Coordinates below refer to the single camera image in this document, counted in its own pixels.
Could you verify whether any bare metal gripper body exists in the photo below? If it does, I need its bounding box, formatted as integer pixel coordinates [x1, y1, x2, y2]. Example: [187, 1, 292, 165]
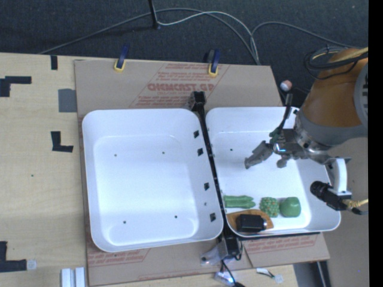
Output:
[270, 126, 330, 164]

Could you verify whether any white plastic tray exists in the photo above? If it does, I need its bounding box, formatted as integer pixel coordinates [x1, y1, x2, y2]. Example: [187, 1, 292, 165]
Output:
[205, 106, 342, 239]
[81, 108, 225, 254]

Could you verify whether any green bell pepper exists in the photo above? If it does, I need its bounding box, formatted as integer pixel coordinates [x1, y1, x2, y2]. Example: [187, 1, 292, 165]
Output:
[279, 196, 302, 218]

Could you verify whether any thin black rod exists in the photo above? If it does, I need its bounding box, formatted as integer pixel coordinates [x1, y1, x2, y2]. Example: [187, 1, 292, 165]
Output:
[197, 108, 229, 239]

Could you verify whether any green bumpy ball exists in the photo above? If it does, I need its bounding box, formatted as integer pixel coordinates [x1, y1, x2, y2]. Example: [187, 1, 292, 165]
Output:
[259, 196, 281, 218]

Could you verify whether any green pea pod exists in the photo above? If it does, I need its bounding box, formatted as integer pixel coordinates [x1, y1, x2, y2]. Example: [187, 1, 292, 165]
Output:
[223, 194, 257, 209]

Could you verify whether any small black box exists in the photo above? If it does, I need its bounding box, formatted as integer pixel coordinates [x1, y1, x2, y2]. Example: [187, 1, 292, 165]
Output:
[236, 213, 268, 233]

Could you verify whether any brown bread slice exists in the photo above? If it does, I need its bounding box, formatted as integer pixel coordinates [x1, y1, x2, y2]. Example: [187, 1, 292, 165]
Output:
[226, 209, 275, 236]

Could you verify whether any brown cardboard board, red print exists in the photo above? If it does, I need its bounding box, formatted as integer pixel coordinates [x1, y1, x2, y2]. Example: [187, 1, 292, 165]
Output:
[74, 59, 331, 287]

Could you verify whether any black cylinder on white bracket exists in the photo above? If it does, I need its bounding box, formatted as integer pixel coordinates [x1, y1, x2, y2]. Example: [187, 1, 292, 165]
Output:
[309, 157, 353, 212]

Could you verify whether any black block with thin wires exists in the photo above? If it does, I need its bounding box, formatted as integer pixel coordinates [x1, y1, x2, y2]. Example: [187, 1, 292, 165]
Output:
[189, 90, 208, 112]
[222, 234, 243, 259]

